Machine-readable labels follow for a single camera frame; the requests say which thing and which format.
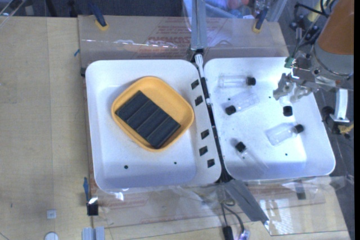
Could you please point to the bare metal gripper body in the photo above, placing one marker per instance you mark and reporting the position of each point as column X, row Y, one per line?
column 309, row 74

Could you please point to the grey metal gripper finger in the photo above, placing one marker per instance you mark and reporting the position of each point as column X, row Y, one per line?
column 300, row 92
column 283, row 85

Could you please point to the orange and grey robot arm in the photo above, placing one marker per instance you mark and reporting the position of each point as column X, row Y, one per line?
column 337, row 31

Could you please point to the white plastic tray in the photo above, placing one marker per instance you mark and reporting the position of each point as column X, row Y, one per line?
column 270, row 160
column 118, row 160

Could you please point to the yellow square plate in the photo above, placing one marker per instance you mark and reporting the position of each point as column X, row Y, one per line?
column 168, row 90

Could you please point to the black ribbed rectangular block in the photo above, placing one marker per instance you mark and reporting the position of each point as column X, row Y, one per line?
column 147, row 119

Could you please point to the brown cardboard board red print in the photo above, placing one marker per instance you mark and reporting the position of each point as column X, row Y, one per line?
column 135, row 36

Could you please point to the black cylinder on white bracket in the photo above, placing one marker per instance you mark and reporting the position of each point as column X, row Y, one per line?
column 340, row 109

